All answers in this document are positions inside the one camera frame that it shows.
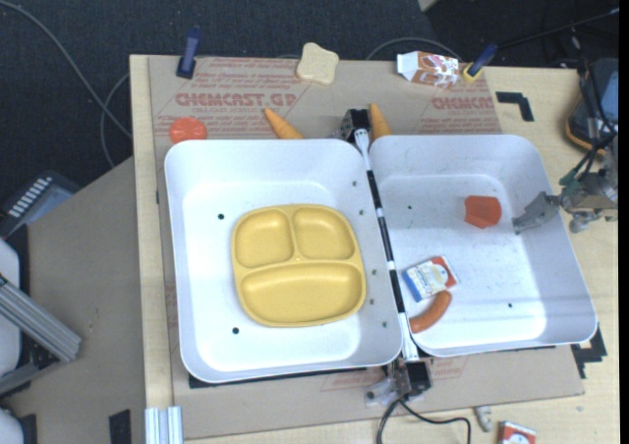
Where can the white and orange carton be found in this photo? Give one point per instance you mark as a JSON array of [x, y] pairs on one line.
[[432, 70]]

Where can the orange sausage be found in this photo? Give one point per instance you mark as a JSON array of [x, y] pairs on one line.
[[432, 313]]

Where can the red and white carton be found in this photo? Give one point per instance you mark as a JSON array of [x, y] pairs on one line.
[[516, 433]]

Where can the white plastic tray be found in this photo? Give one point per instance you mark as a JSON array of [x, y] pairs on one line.
[[206, 255], [491, 294]]

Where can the orange wedge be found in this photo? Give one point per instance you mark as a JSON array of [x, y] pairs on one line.
[[484, 210]]

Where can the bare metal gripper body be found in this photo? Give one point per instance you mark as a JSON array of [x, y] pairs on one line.
[[594, 191]]

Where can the blue and white packet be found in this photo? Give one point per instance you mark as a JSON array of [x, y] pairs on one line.
[[431, 279]]

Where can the round orange slice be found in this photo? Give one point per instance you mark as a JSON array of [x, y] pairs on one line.
[[188, 130]]

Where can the yellow divided plate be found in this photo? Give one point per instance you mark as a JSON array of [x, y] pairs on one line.
[[300, 285]]

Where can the small white plastic piece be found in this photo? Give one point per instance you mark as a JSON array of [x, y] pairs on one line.
[[484, 417]]

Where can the thin black and white rod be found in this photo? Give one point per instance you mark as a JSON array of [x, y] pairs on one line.
[[383, 228]]

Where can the orange carrot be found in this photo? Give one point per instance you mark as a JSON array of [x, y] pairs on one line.
[[282, 127], [379, 122]]

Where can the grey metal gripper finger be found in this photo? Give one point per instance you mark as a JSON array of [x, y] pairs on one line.
[[544, 201], [527, 222]]

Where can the beige bread slice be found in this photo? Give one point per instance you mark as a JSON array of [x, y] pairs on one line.
[[317, 64]]

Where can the brown cardboard board red print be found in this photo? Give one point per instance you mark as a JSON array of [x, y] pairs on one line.
[[275, 410]]

